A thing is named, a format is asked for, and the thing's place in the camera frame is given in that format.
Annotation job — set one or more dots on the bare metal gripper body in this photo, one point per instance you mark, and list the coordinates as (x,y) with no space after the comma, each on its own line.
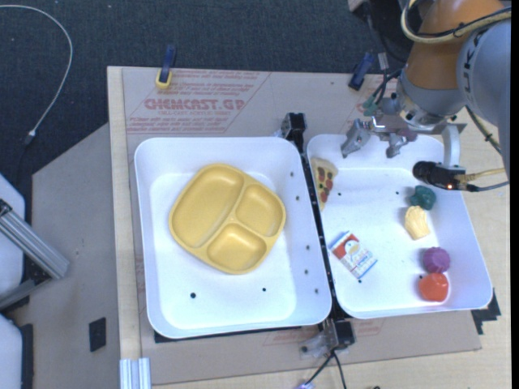
(399,125)

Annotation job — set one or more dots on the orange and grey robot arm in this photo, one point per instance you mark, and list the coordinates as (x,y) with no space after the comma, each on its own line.
(454,55)

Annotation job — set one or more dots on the toy pizza slice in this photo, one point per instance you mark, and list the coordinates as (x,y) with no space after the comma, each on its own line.
(324,180)

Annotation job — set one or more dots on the purple toy grapes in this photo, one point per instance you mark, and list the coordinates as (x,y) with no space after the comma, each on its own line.
(436,259)

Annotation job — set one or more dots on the brown cardboard board red print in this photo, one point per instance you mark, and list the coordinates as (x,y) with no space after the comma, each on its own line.
(284,201)

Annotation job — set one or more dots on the orange toy fruit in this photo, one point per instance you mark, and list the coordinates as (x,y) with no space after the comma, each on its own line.
(433,287)

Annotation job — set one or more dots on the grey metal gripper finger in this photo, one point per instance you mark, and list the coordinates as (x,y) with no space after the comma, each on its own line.
(394,146)
(355,139)

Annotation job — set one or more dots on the pale yellow toy biscuit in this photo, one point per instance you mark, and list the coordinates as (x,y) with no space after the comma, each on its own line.
(417,222)

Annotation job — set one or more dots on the black cylinder on white bracket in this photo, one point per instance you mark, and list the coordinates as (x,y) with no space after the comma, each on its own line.
(444,164)

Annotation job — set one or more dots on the white plastic tray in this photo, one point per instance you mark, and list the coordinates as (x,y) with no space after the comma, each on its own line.
(227,233)
(389,225)

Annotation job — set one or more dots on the yellow divided plate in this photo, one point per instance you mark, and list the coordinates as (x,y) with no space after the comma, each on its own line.
(227,218)

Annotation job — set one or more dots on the thin black rod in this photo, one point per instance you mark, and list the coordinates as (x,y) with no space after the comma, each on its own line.
(314,201)

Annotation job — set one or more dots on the small red and white carton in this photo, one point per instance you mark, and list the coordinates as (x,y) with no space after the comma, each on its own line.
(353,255)

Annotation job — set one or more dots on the green toy broccoli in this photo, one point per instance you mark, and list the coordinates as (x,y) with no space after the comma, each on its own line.
(423,196)

